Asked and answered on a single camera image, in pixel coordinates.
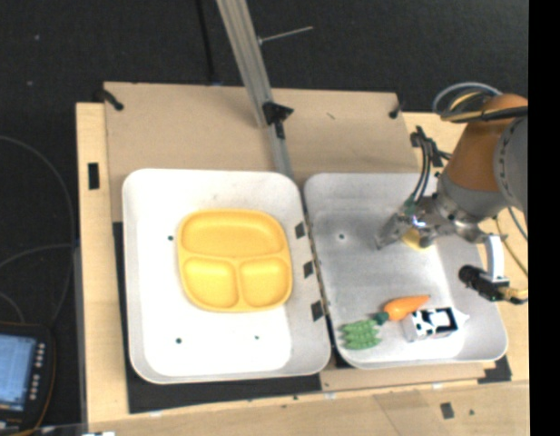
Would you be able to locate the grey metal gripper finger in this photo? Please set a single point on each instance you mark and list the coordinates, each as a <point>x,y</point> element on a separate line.
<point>389,234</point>
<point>427,240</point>

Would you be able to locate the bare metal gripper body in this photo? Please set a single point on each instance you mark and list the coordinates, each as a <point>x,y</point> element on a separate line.
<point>443,220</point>

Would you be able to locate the pale yellow rounded object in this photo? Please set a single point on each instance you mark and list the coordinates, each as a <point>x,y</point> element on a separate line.
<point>411,240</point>

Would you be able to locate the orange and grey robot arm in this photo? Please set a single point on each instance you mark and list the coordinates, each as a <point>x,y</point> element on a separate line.
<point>479,161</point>

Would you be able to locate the white plastic tray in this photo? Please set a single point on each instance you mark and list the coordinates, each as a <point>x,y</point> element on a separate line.
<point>375,275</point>
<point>152,266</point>

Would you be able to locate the orange carrot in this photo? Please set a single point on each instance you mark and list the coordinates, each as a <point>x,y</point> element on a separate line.
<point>402,308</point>

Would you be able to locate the black and white milk carton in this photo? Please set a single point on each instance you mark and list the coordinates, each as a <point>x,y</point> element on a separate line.
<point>431,324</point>

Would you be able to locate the green pea pods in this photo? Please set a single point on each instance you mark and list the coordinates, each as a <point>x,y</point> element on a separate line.
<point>360,335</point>

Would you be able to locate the yellow divided plate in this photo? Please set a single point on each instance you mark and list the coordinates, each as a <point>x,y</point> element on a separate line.
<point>234,261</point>

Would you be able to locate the brown cardboard board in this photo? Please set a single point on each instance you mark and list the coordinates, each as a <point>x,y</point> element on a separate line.
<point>193,130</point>

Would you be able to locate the black cylinder on white bracket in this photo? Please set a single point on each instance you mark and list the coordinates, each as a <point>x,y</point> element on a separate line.
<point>481,282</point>

